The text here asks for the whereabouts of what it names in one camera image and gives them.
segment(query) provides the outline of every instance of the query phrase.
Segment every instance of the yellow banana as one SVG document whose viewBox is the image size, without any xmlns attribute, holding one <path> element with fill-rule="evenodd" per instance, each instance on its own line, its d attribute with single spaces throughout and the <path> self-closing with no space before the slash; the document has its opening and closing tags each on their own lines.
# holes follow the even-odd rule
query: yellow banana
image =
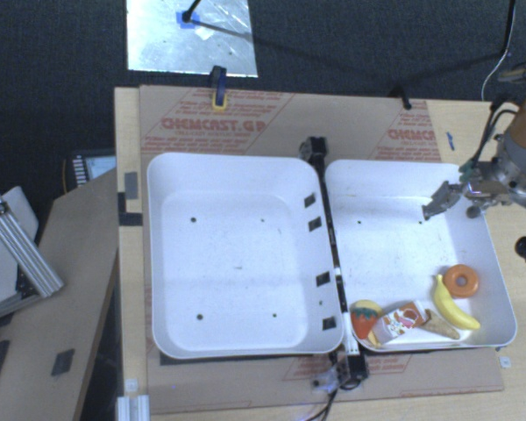
<svg viewBox="0 0 526 421">
<path fill-rule="evenodd" d="M 481 327 L 478 320 L 465 313 L 456 305 L 450 292 L 442 282 L 442 275 L 437 275 L 437 286 L 435 288 L 434 300 L 440 314 L 456 327 L 472 330 Z"/>
</svg>

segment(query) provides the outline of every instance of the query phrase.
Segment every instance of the wooden table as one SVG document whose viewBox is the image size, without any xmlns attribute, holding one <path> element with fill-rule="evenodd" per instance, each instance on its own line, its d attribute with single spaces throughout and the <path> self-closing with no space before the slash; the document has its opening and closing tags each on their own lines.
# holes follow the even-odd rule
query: wooden table
<svg viewBox="0 0 526 421">
<path fill-rule="evenodd" d="M 475 151 L 487 120 L 488 103 L 427 101 L 430 118 L 437 135 L 443 162 L 462 164 Z M 117 173 L 118 191 L 124 191 L 124 175 L 136 170 L 139 156 L 139 90 L 116 90 Z M 452 151 L 446 133 L 450 132 Z M 482 156 L 494 153 L 489 144 Z M 129 212 L 141 212 L 140 196 L 126 202 Z M 526 235 L 526 210 L 519 206 L 491 208 L 486 215 L 508 293 L 515 309 L 518 333 L 515 341 L 499 352 L 510 359 L 511 367 L 502 369 L 505 390 L 458 396 L 430 396 L 357 403 L 334 403 L 330 420 L 424 420 L 457 419 L 491 420 L 526 419 L 526 264 L 516 256 L 514 244 Z M 136 379 L 137 387 L 127 387 L 127 396 L 146 394 L 146 346 L 144 316 L 144 269 L 142 268 L 142 233 L 137 226 L 124 226 L 119 231 L 120 281 L 124 378 Z M 156 421 L 267 421 L 269 419 L 305 419 L 319 407 L 311 405 L 261 409 L 219 410 L 153 416 Z"/>
</svg>

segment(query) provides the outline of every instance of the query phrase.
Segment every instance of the blue mark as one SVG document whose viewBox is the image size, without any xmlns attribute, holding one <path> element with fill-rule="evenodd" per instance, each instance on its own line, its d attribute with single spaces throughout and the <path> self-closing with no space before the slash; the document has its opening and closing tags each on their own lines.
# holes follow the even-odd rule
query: blue mark
<svg viewBox="0 0 526 421">
<path fill-rule="evenodd" d="M 452 135 L 449 132 L 446 132 L 446 137 L 448 138 L 448 144 L 450 145 L 451 150 L 454 151 L 456 148 L 454 148 L 454 142 L 452 142 Z"/>
<path fill-rule="evenodd" d="M 192 28 L 196 28 L 197 25 L 196 24 L 193 24 L 191 23 L 191 21 L 193 22 L 200 22 L 201 19 L 199 18 L 199 15 L 193 11 L 193 14 L 191 14 L 191 21 L 185 23 L 183 22 L 183 12 L 185 11 L 177 11 L 175 13 L 175 18 L 177 19 L 177 23 L 179 24 L 179 26 L 185 30 L 190 30 Z"/>
</svg>

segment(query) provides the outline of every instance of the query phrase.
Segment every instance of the white cable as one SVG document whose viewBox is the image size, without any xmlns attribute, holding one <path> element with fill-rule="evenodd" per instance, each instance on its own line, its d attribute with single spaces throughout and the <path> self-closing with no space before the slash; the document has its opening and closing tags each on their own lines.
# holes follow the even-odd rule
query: white cable
<svg viewBox="0 0 526 421">
<path fill-rule="evenodd" d="M 485 87 L 487 86 L 487 83 L 489 82 L 489 80 L 491 79 L 491 76 L 494 75 L 494 73 L 499 70 L 499 67 L 501 66 L 502 62 L 507 59 L 507 55 L 508 55 L 508 48 L 510 47 L 510 40 L 512 39 L 512 31 L 515 27 L 515 20 L 516 20 L 516 9 L 513 10 L 513 13 L 512 13 L 512 23 L 510 24 L 510 34 L 508 35 L 508 39 L 507 39 L 507 45 L 505 46 L 505 51 L 504 53 L 502 54 L 501 58 L 499 59 L 499 62 L 497 62 L 497 65 L 494 66 L 493 70 L 491 70 L 491 72 L 489 73 L 489 75 L 487 75 L 487 78 L 485 79 L 485 81 L 483 82 L 483 85 L 481 86 L 481 101 L 484 102 L 485 101 Z"/>
</svg>

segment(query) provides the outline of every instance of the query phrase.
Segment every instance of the toy donut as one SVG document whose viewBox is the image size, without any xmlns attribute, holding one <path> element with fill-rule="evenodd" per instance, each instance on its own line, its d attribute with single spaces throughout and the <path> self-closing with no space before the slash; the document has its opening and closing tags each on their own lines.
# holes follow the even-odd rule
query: toy donut
<svg viewBox="0 0 526 421">
<path fill-rule="evenodd" d="M 443 283 L 455 298 L 468 298 L 475 294 L 480 278 L 472 268 L 467 265 L 454 265 L 444 274 Z"/>
</svg>

